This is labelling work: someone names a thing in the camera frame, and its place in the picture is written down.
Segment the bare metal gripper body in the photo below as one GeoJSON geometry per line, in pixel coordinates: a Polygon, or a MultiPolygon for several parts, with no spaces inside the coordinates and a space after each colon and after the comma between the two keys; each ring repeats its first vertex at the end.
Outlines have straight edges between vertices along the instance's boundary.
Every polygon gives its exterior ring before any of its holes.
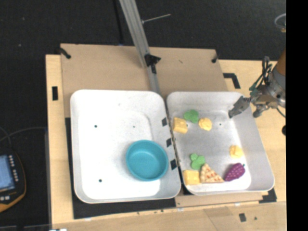
{"type": "Polygon", "coordinates": [[[265,105],[271,108],[285,108],[285,90],[281,86],[261,85],[250,92],[254,105],[265,105]]]}

